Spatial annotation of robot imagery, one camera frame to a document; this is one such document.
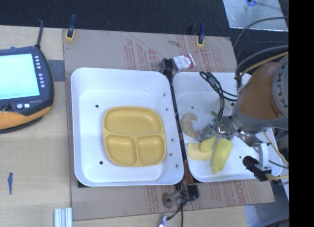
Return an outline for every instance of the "brown cylinder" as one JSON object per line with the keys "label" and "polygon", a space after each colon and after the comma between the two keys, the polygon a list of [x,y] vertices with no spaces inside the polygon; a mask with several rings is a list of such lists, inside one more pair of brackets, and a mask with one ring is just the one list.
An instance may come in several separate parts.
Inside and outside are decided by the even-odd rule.
{"label": "brown cylinder", "polygon": [[273,78],[279,63],[260,66],[238,94],[238,108],[248,117],[271,120],[282,117],[272,93]]}

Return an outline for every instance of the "wooden table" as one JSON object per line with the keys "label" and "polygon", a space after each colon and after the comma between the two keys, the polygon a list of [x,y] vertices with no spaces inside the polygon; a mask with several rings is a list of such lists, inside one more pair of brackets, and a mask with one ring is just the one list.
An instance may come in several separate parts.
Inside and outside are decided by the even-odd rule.
{"label": "wooden table", "polygon": [[[0,26],[0,49],[33,46],[39,28]],[[63,60],[62,29],[44,28],[41,49]],[[55,82],[54,109],[25,129],[0,134],[0,226],[52,227],[53,210],[71,207],[65,83]],[[12,194],[8,177],[13,173]],[[75,227],[156,227],[160,214],[74,221]],[[242,206],[186,211],[183,226],[246,227]],[[181,214],[167,222],[178,227]]]}

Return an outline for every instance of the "black and orange device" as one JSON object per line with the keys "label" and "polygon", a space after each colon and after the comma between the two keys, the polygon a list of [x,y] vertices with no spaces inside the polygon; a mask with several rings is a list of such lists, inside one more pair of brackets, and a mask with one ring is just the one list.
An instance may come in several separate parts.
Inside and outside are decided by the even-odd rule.
{"label": "black and orange device", "polygon": [[0,133],[34,124],[53,106],[53,75],[41,50],[0,50]]}

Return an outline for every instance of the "cardboard sheet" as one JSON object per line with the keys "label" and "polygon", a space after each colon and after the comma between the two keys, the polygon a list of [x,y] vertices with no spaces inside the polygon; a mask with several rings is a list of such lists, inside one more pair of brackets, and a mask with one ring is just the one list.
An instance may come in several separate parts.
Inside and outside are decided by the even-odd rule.
{"label": "cardboard sheet", "polygon": [[[156,70],[163,58],[191,54],[196,67],[189,71],[234,72],[236,59],[226,37],[205,37],[202,48],[194,35],[76,30],[72,41],[64,38],[66,101],[69,134],[71,196],[74,220],[88,220],[151,213],[174,212],[162,204],[164,193],[175,186],[85,187],[74,172],[71,74],[81,67]],[[270,183],[256,179],[198,183],[200,197],[184,210],[230,207],[274,202]]]}

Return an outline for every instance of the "yellow plate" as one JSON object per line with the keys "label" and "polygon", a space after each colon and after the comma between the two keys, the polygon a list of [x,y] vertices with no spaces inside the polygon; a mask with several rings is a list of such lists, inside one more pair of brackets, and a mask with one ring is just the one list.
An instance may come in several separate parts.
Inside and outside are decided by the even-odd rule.
{"label": "yellow plate", "polygon": [[166,137],[160,116],[145,107],[122,106],[106,111],[103,140],[108,158],[125,167],[156,165],[165,158]]}

